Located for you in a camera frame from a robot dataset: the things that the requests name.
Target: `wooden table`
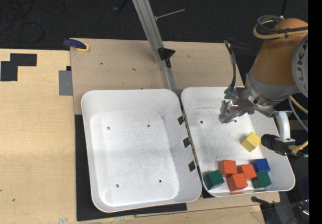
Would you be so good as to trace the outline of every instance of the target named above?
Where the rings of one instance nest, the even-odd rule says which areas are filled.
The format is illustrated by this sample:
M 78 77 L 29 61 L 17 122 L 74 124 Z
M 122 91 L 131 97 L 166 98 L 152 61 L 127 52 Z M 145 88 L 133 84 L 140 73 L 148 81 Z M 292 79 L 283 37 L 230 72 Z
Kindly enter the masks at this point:
M 82 94 L 97 85 L 101 89 L 166 88 L 163 71 L 155 65 L 147 41 L 80 41 L 90 46 L 87 54 L 79 54 L 74 48 L 70 51 L 0 49 L 0 61 L 9 61 L 11 53 L 37 54 L 37 66 L 19 66 L 17 81 L 0 82 L 2 223 L 58 224 L 65 220 L 68 224 L 116 223 L 118 220 L 126 223 L 263 221 L 260 206 L 253 203 L 251 195 L 247 194 L 224 198 L 200 197 L 187 203 L 188 210 L 184 212 L 77 221 L 74 116 L 81 114 L 79 100 Z M 164 44 L 176 50 L 171 62 L 178 93 L 185 87 L 230 84 L 232 67 L 223 44 Z M 58 72 L 70 65 L 74 96 L 62 96 L 59 95 Z M 97 71 L 100 66 L 109 72 L 102 74 Z M 237 76 L 237 85 L 243 85 L 240 76 Z M 278 192 L 259 194 L 268 202 L 280 201 Z

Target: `yellow block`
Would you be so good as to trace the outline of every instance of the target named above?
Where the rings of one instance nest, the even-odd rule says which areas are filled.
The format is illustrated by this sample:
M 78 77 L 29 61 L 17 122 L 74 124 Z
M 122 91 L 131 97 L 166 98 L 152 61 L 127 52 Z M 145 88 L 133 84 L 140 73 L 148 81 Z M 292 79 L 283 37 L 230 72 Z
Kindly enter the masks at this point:
M 261 142 L 261 138 L 256 135 L 254 132 L 250 132 L 249 135 L 246 137 L 245 140 L 241 142 L 241 145 L 251 152 L 254 150 Z

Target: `blue block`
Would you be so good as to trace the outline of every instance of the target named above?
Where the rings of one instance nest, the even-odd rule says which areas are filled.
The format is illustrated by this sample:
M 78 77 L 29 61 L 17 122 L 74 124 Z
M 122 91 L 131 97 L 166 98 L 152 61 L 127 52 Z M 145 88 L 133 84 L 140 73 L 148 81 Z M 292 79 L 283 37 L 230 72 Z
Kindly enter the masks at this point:
M 267 159 L 256 159 L 252 162 L 252 164 L 256 172 L 271 170 Z

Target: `black floor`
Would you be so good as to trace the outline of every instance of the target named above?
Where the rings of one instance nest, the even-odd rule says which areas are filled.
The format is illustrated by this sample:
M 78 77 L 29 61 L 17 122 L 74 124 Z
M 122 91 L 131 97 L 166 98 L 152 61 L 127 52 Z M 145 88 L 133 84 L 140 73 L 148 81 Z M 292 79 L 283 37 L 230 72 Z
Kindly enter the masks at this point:
M 131 0 L 0 0 L 0 48 L 68 49 L 65 38 L 146 40 Z M 298 18 L 308 22 L 308 0 L 149 0 L 163 41 L 231 41 L 243 81 L 262 40 L 253 35 L 262 15 Z M 307 98 L 299 95 L 305 107 Z M 287 103 L 280 105 L 288 109 Z M 307 120 L 307 115 L 300 115 Z M 307 133 L 294 131 L 307 139 Z M 290 158 L 297 183 L 287 193 L 290 202 L 308 199 L 308 159 Z

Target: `green block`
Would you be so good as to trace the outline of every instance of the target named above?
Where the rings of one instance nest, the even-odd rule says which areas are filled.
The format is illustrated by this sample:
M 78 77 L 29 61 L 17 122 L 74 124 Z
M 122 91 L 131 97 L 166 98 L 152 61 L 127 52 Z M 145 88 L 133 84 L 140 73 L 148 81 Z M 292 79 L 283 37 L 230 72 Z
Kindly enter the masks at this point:
M 203 181 L 205 182 L 208 190 L 225 182 L 219 170 L 209 172 L 206 176 L 204 176 Z
M 257 177 L 252 179 L 254 188 L 265 188 L 272 184 L 268 171 L 256 172 Z

